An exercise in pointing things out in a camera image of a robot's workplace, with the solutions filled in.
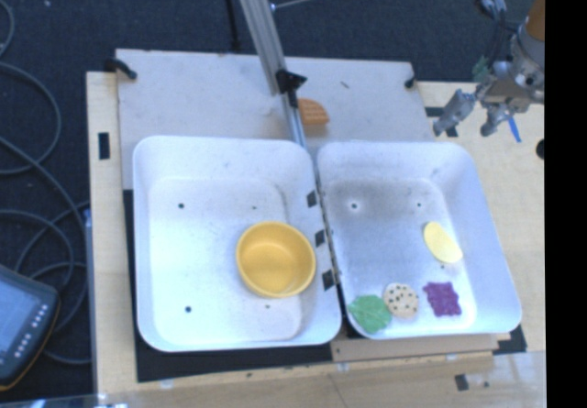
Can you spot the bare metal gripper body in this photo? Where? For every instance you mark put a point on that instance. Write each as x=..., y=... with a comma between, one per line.
x=511, y=87

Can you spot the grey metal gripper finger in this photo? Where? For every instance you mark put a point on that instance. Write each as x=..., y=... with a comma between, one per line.
x=451, y=115
x=494, y=121

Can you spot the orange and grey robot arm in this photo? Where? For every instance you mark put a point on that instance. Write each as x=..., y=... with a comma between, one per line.
x=533, y=32

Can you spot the yellow oval slice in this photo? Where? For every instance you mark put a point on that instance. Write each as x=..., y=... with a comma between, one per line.
x=442, y=243

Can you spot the orange waffle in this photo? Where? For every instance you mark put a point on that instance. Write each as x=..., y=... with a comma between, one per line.
x=314, y=113

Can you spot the white plastic tray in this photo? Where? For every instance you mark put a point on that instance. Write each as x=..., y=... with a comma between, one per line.
x=206, y=259
x=390, y=241

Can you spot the purple grapes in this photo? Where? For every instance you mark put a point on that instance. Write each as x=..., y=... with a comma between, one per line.
x=442, y=299

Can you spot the chocolate chip biscuit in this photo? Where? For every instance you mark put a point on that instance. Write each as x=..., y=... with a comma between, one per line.
x=401, y=301

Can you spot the green lettuce leaf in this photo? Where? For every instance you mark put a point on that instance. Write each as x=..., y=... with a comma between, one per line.
x=369, y=314

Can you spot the yellow bowl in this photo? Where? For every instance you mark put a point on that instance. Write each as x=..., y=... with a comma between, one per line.
x=275, y=259

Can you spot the pale flat board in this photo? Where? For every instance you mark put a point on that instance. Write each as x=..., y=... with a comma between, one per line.
x=197, y=94

